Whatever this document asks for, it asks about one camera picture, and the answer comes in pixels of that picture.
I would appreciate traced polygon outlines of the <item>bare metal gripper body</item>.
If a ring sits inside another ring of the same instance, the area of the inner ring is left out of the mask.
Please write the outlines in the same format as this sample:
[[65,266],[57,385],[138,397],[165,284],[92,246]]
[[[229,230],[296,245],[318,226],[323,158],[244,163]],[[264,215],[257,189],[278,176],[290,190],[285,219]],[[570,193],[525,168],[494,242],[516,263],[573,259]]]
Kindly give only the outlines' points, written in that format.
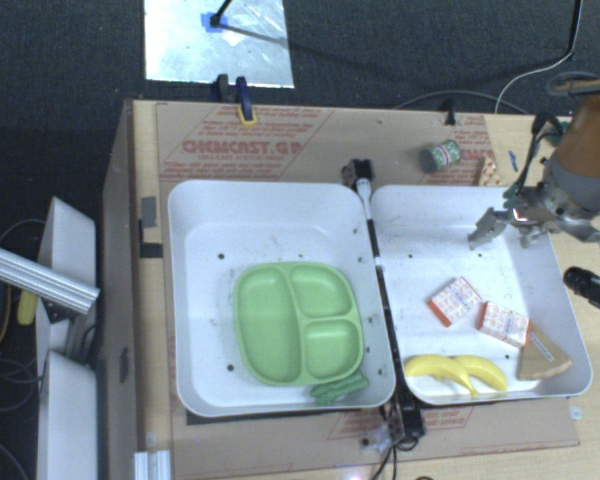
[[504,195],[508,223],[520,226],[544,224],[548,234],[566,233],[579,241],[596,241],[599,230],[592,224],[595,213],[586,211],[553,185],[510,187]]

